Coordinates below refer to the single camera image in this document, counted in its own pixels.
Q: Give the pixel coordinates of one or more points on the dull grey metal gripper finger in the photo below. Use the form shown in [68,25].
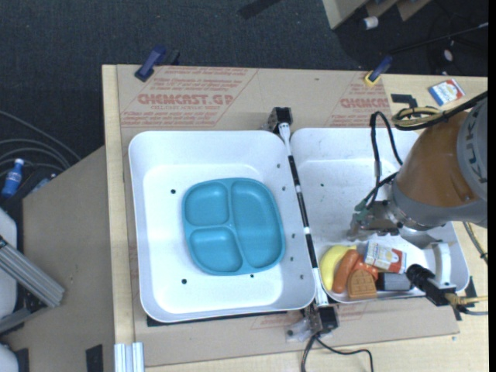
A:
[353,231]

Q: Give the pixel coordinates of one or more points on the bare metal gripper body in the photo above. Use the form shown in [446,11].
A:
[381,220]

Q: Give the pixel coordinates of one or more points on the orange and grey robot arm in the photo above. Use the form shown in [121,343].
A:
[434,169]

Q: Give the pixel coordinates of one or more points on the white and orange carton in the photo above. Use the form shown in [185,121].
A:
[383,256]

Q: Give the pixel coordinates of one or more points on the yellow banana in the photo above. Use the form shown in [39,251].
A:
[329,264]

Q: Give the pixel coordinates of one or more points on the orange sausage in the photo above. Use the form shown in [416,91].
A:
[344,271]

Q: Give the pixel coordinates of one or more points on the brown waffle biscuit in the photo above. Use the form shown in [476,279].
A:
[361,285]

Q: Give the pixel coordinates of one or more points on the white plastic tray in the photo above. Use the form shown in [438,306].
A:
[162,227]
[333,176]

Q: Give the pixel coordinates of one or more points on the grey and black box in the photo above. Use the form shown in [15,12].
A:
[393,282]

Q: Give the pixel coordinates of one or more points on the thin black and white rod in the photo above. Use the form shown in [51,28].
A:
[299,196]

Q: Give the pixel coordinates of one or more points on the blue divided plate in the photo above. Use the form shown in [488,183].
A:
[252,215]

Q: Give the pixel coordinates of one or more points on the red white blue packet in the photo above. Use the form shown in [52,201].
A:
[446,92]

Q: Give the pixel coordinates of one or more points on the brown cardboard board red print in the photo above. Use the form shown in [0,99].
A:
[232,91]

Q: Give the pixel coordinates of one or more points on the blue plastic bottle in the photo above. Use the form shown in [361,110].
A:
[12,178]

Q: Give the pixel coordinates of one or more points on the black cylinder on white bracket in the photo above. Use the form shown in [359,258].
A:
[441,262]

